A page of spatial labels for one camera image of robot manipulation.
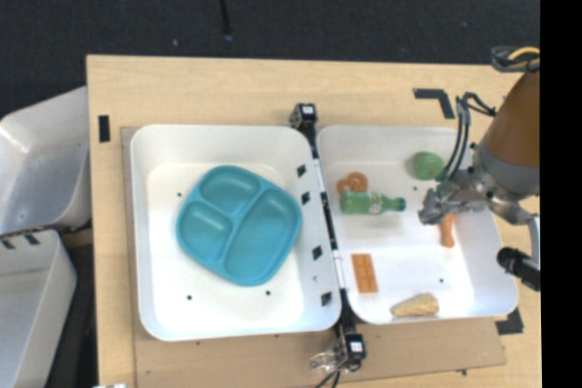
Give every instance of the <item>wooden table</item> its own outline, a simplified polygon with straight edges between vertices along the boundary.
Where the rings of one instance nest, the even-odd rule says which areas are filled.
[[[146,124],[285,124],[300,102],[316,104],[320,127],[456,128],[456,120],[444,117],[437,100],[417,99],[413,90],[443,89],[451,102],[472,91],[499,107],[518,79],[486,65],[105,55],[88,56],[86,70],[99,381],[139,388],[315,385],[322,375],[310,373],[306,360],[309,352],[322,349],[312,346],[322,344],[326,335],[268,335],[202,344],[160,343],[147,335],[132,305],[122,129]],[[485,116],[474,117],[472,141],[479,141],[489,123]],[[538,199],[524,206],[538,212]],[[496,222],[504,244],[529,251],[525,227]],[[358,388],[541,386],[540,294],[519,285],[519,311],[525,331],[501,337],[493,318],[360,325],[370,356],[360,371],[343,375],[341,382]],[[177,353],[184,357],[177,360]]]

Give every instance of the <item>white plastic bin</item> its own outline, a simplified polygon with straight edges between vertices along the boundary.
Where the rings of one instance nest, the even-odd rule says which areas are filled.
[[[55,357],[76,272],[55,230],[0,243],[0,388],[42,388]]]
[[[86,87],[0,121],[0,234],[80,227],[90,195]]]
[[[303,135],[285,127],[152,125],[134,134],[130,157],[139,315],[154,337],[309,332],[335,323],[339,291],[317,173]],[[259,286],[213,274],[176,239],[187,195],[210,169],[226,164],[276,184],[301,208],[295,246],[275,276]]]
[[[350,306],[368,323],[410,321],[394,317],[391,307],[426,292],[437,298],[440,310],[435,316],[414,317],[419,322],[510,313],[517,305],[517,287],[497,265],[502,244],[492,214],[456,215],[457,245],[450,249],[441,245],[437,226],[418,220],[426,190],[436,182],[415,179],[413,157],[429,151],[446,161],[454,142],[455,133],[443,128],[330,126],[318,134],[316,164],[305,137],[288,127],[141,128],[130,142],[130,167],[144,327],[168,341],[319,331],[339,316],[342,280]],[[184,199],[206,172],[223,164],[265,177],[300,204],[309,193],[310,201],[301,205],[304,222],[294,250],[265,285],[231,284],[197,264],[176,240]],[[304,174],[298,175],[299,167]],[[404,197],[406,210],[343,214],[336,183],[354,171],[367,175],[370,190]],[[336,230],[338,269],[323,216],[322,189]],[[357,290],[352,254],[371,255],[377,293]],[[326,295],[331,296],[329,303]]]
[[[446,163],[455,137],[447,128],[341,125],[326,127],[318,135],[348,300],[366,322],[408,321],[394,317],[390,308],[419,293],[433,294],[440,310],[436,317],[415,317],[417,321],[506,315],[517,305],[515,280],[497,264],[502,243],[491,212],[455,214],[453,248],[441,244],[438,225],[418,220],[426,191],[437,182],[414,177],[414,156],[428,151]],[[470,162],[467,151],[462,166]],[[343,214],[336,183],[351,172],[366,175],[369,191],[403,197],[406,210]],[[371,255],[377,293],[358,292],[351,254]]]

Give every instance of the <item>bread slice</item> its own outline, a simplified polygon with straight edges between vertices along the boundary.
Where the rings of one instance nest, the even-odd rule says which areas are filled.
[[[438,300],[431,293],[421,293],[394,305],[390,312],[397,317],[435,315]]]

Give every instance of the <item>green bottle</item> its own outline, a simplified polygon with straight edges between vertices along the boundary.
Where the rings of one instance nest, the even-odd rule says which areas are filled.
[[[404,211],[406,201],[402,197],[390,199],[381,193],[345,191],[339,199],[339,207],[344,214],[379,215],[388,210]]]

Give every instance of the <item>blue plate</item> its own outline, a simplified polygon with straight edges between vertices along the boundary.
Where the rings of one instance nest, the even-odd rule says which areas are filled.
[[[190,257],[227,280],[256,286],[279,270],[301,229],[295,199],[232,165],[207,172],[186,198],[177,239]]]

